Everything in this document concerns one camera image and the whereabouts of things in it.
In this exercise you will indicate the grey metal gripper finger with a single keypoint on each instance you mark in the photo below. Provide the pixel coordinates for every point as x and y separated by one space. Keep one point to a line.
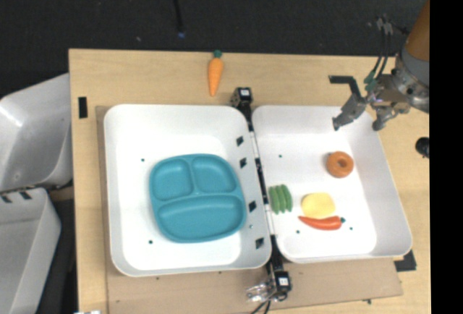
383 118
350 110

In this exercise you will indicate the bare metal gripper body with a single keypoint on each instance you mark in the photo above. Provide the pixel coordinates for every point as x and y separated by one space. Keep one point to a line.
405 93

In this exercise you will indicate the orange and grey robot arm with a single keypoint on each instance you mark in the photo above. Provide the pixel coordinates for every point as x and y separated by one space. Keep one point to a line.
419 34

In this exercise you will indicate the orange doughnut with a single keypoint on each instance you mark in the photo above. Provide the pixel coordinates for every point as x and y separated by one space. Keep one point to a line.
334 169

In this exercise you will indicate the white plastic tray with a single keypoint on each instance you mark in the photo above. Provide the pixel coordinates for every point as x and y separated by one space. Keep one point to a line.
130 197
365 197

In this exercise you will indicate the yellow potato slice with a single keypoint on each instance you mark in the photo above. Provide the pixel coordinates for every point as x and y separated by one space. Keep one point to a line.
318 204

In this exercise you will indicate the thin black and white rod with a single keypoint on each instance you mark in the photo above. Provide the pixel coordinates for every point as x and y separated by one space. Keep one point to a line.
259 171

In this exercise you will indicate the green pea pods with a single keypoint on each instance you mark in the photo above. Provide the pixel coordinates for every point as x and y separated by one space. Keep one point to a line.
280 199

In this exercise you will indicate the red chili pepper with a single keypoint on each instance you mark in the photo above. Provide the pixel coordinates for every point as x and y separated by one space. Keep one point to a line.
322 223

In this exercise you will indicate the orange carrot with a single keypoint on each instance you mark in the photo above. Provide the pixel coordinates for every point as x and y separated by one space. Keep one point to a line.
215 75

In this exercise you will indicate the blue divided plate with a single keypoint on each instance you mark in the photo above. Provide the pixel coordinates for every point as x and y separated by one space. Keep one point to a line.
197 211

